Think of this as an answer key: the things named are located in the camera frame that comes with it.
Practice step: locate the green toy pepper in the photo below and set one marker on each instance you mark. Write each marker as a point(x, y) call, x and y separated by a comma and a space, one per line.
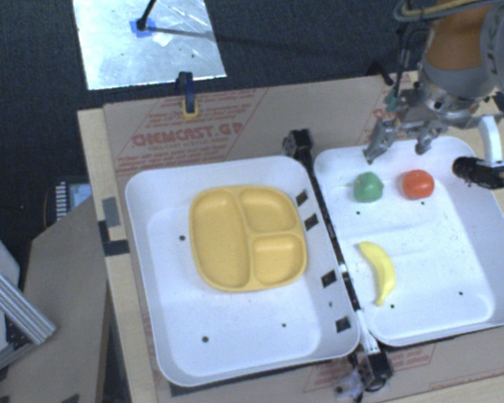
point(367, 187)

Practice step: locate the black cylinder on white bracket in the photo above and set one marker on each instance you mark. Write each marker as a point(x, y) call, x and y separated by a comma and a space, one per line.
point(483, 164)

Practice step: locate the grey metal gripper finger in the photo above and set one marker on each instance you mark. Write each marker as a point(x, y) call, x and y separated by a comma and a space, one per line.
point(424, 139)
point(377, 141)

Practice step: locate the red toy tomato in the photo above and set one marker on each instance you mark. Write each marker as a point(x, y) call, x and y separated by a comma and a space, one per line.
point(418, 183)

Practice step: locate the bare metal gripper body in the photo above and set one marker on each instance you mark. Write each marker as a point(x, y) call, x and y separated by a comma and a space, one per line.
point(432, 110)

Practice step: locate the yellow divided plate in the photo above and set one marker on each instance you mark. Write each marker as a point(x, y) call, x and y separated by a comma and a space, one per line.
point(245, 237)

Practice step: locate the brown cardboard board red print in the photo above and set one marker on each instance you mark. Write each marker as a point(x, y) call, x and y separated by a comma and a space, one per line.
point(229, 118)

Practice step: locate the thin black and white rod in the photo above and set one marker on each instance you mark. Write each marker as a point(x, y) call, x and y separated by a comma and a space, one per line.
point(334, 239)

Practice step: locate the white plastic tray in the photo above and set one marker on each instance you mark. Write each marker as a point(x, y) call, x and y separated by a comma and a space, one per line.
point(251, 319)
point(443, 270)

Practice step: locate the yellow banana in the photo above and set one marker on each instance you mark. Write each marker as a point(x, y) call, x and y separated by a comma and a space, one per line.
point(383, 270)

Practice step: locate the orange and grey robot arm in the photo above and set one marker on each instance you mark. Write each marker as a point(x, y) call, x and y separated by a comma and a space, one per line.
point(469, 43)

